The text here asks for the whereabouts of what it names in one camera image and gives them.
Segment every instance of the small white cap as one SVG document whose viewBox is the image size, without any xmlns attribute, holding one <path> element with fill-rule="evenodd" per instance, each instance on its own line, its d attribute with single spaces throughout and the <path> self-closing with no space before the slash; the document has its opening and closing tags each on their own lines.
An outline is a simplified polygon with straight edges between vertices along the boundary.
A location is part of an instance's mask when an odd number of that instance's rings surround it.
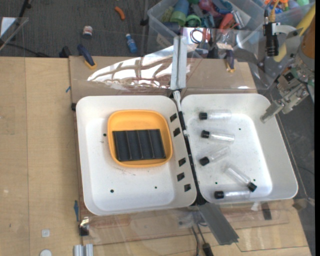
<svg viewBox="0 0 320 256">
<path fill-rule="evenodd" d="M 48 249 L 44 249 L 42 252 L 40 252 L 39 256 L 52 256 L 52 253 Z"/>
</svg>

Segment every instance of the plastic vial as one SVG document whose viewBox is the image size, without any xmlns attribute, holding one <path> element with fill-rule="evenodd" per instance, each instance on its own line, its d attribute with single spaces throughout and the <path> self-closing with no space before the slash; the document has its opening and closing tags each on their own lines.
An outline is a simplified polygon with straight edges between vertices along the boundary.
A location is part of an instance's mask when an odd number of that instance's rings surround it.
<svg viewBox="0 0 320 256">
<path fill-rule="evenodd" d="M 233 143 L 235 141 L 234 134 L 221 133 L 221 132 L 215 132 L 215 131 L 207 131 L 207 130 L 203 130 L 201 132 L 201 137 L 205 138 L 205 139 L 226 142 L 226 143 Z"/>
<path fill-rule="evenodd" d="M 126 37 L 126 40 L 127 40 L 126 43 L 129 47 L 130 52 L 135 54 L 138 51 L 136 42 L 132 39 L 130 34 L 126 34 L 125 37 Z"/>
<path fill-rule="evenodd" d="M 245 185 L 251 192 L 256 190 L 257 186 L 251 182 L 251 179 L 234 166 L 227 166 L 225 169 L 225 173 L 238 184 Z"/>
<path fill-rule="evenodd" d="M 207 112 L 200 112 L 200 120 L 215 120 L 228 121 L 231 119 L 231 111 L 229 109 L 208 110 Z"/>
<path fill-rule="evenodd" d="M 226 201 L 247 200 L 250 197 L 249 190 L 220 190 L 214 192 L 215 199 L 225 199 Z"/>
<path fill-rule="evenodd" d="M 230 148 L 228 146 L 224 146 L 209 152 L 208 155 L 201 158 L 199 162 L 202 166 L 205 166 L 209 163 L 214 163 L 219 161 L 229 153 L 230 153 Z"/>
</svg>

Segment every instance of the black cap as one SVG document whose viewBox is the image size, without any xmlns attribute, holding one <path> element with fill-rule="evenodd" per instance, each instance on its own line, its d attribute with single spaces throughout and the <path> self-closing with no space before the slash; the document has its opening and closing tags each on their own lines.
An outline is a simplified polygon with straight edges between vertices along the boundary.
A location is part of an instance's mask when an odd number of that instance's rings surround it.
<svg viewBox="0 0 320 256">
<path fill-rule="evenodd" d="M 248 185 L 247 185 L 248 189 L 253 192 L 256 190 L 257 186 L 255 184 L 253 184 L 252 182 L 250 182 Z"/>
<path fill-rule="evenodd" d="M 210 136 L 210 132 L 209 131 L 207 131 L 207 130 L 203 130 L 202 132 L 201 132 L 201 137 L 202 138 L 209 138 L 209 136 Z"/>
<path fill-rule="evenodd" d="M 207 165 L 207 164 L 209 164 L 209 158 L 208 157 L 203 157 L 203 158 L 201 158 L 200 160 L 199 160 L 199 162 L 200 162 L 200 164 L 202 165 L 202 166 L 205 166 L 205 165 Z"/>
<path fill-rule="evenodd" d="M 225 197 L 225 193 L 223 191 L 216 191 L 214 192 L 215 199 L 222 199 Z"/>
<path fill-rule="evenodd" d="M 208 113 L 200 112 L 199 113 L 200 120 L 207 120 L 208 119 Z"/>
</svg>

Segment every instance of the white plastic tray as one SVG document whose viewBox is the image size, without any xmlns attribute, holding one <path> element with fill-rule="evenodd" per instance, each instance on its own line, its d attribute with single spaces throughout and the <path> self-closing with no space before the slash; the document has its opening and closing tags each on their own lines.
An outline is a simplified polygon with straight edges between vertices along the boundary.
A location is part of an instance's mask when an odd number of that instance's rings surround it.
<svg viewBox="0 0 320 256">
<path fill-rule="evenodd" d="M 109 116 L 119 110 L 153 110 L 162 114 L 171 132 L 173 155 L 149 168 L 123 167 L 111 157 L 107 134 Z M 88 96 L 76 105 L 84 203 L 95 215 L 179 208 L 191 205 L 196 188 L 174 102 L 165 96 Z M 179 166 L 179 160 L 185 163 Z"/>
<path fill-rule="evenodd" d="M 182 100 L 182 110 L 189 134 L 190 147 L 202 196 L 211 203 L 224 202 L 215 199 L 215 191 L 233 188 L 241 190 L 223 173 L 223 166 L 233 164 L 257 185 L 246 201 L 270 201 L 292 198 L 298 192 L 298 184 L 276 118 L 266 123 L 260 121 L 270 105 L 268 99 L 256 93 L 197 94 Z M 229 109 L 228 122 L 200 120 L 199 112 L 210 109 Z M 201 138 L 202 130 L 224 130 L 235 134 L 230 154 L 216 163 L 205 166 L 199 159 L 219 143 Z"/>
</svg>

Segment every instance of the clear plastic tube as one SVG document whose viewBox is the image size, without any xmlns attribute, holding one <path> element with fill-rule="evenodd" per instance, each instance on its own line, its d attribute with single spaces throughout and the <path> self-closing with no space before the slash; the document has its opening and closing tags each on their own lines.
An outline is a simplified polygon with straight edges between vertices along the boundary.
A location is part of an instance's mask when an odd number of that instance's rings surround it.
<svg viewBox="0 0 320 256">
<path fill-rule="evenodd" d="M 231 133 L 218 132 L 218 131 L 207 131 L 203 130 L 201 132 L 201 137 L 205 139 L 210 139 L 213 141 L 233 143 L 235 141 L 235 135 Z"/>
<path fill-rule="evenodd" d="M 228 121 L 231 119 L 232 113 L 229 109 L 211 109 L 207 112 L 200 112 L 200 120 Z"/>
<path fill-rule="evenodd" d="M 247 200 L 250 198 L 249 190 L 219 190 L 214 192 L 215 199 L 224 199 L 226 201 Z"/>
<path fill-rule="evenodd" d="M 228 165 L 224 172 L 238 184 L 246 186 L 251 192 L 256 190 L 257 186 L 251 182 L 251 179 L 235 166 Z"/>
<path fill-rule="evenodd" d="M 202 166 L 205 166 L 209 163 L 214 163 L 224 158 L 226 155 L 230 153 L 230 148 L 228 146 L 220 147 L 215 149 L 207 154 L 207 156 L 201 158 L 199 160 Z"/>
</svg>

